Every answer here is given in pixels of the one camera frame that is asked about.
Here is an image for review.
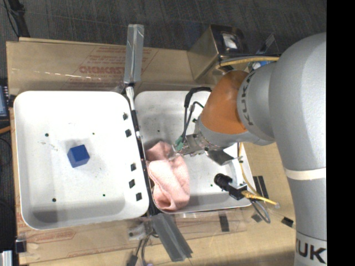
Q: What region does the thin black and white rod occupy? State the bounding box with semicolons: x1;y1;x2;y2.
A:
125;85;155;219

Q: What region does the pink cloth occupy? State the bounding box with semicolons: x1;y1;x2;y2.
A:
144;140;191;212

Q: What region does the white plastic tray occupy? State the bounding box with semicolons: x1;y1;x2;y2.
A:
134;90;255;214
13;90;151;231

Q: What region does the blue cube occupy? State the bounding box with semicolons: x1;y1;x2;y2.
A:
67;144;91;169

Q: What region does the brown cardboard board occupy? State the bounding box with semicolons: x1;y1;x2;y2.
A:
5;37;296;266

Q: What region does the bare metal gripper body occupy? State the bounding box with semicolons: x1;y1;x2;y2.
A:
180;133;208;158

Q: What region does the black cylinder on white bracket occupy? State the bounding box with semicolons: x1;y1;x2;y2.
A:
213;157;249;202

